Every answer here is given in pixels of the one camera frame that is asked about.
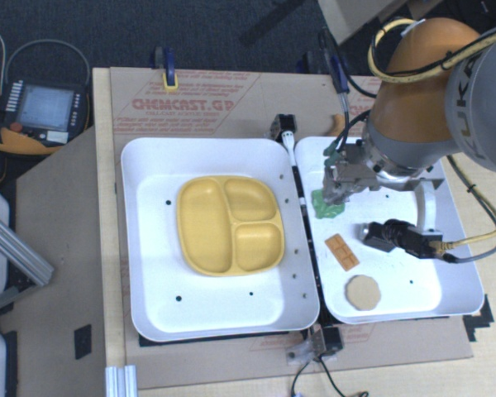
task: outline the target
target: green object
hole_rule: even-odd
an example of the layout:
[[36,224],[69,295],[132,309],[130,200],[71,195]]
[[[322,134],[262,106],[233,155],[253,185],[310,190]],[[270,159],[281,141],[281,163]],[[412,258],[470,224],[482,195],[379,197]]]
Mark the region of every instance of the green object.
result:
[[320,189],[315,189],[311,193],[312,197],[312,206],[314,207],[314,211],[316,212],[317,219],[323,218],[335,218],[340,213],[343,213],[346,210],[346,204],[338,204],[338,205],[328,205],[323,201],[322,191]]

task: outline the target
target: white tray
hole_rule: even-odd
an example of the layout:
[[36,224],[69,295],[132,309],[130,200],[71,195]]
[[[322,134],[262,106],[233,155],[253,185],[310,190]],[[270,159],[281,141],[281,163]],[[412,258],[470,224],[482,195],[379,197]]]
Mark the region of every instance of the white tray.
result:
[[[309,137],[296,146],[296,159],[308,207],[312,239],[320,270],[327,308],[343,323],[368,323],[408,318],[429,318],[468,314],[479,311],[484,291],[475,264],[448,264],[419,260],[402,249],[390,253],[365,246],[359,239],[360,225],[384,223],[396,218],[417,223],[415,193],[390,189],[366,190],[351,196],[345,212],[334,219],[316,219],[311,192],[322,188],[323,150],[333,138]],[[437,163],[428,178],[445,178]],[[446,241],[465,237],[448,183],[436,190],[436,229]],[[329,251],[325,240],[340,233],[360,264],[345,271]],[[470,256],[468,246],[451,251],[458,257]],[[369,311],[352,306],[345,295],[347,282],[355,275],[367,275],[378,284],[381,299]]]
[[[191,269],[179,245],[178,191],[207,175],[242,175],[273,191],[285,253],[271,270],[211,277]],[[156,342],[302,330],[319,299],[286,150],[266,139],[138,138],[122,152],[131,313]]]

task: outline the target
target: yellow plate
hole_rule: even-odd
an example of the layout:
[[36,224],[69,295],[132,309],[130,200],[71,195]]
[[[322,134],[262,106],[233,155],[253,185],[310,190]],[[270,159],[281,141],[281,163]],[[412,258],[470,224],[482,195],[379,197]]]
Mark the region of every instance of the yellow plate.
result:
[[279,207],[270,188],[257,179],[192,179],[179,192],[177,222],[184,258],[200,273],[254,274],[283,258]]

